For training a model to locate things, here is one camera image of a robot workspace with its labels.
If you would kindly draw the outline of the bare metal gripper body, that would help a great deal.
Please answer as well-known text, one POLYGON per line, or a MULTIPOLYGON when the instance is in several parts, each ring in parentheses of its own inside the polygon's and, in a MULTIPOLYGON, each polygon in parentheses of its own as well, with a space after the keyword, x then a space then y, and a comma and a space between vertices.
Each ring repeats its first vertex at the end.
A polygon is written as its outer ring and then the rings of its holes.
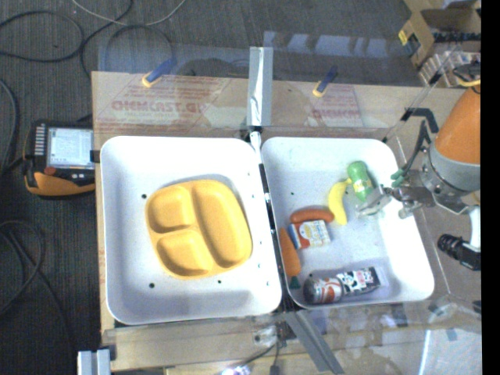
POLYGON ((402 203, 398 215, 408 218, 417 209, 441 207, 456 215, 469 214, 463 201, 467 192, 452 186, 431 170, 398 170, 391 175, 390 195, 402 203))

